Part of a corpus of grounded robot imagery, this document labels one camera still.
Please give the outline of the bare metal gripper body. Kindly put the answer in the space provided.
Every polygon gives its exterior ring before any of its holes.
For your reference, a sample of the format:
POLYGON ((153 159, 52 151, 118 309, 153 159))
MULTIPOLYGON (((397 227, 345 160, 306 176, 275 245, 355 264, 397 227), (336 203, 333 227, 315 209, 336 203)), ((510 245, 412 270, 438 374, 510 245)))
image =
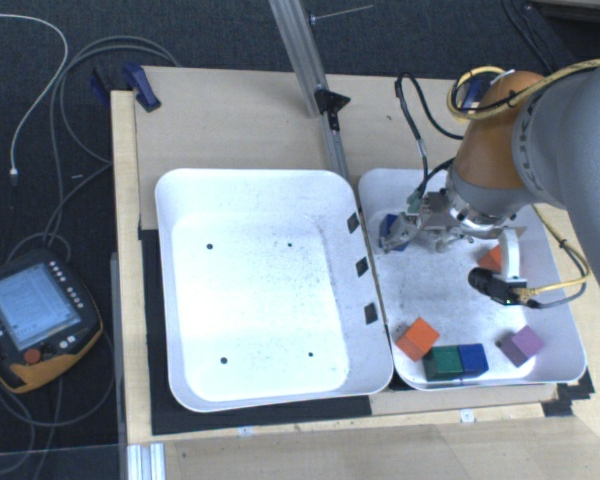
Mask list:
POLYGON ((496 239, 517 212, 511 191, 428 192, 420 206, 419 230, 443 253, 460 241, 496 239))

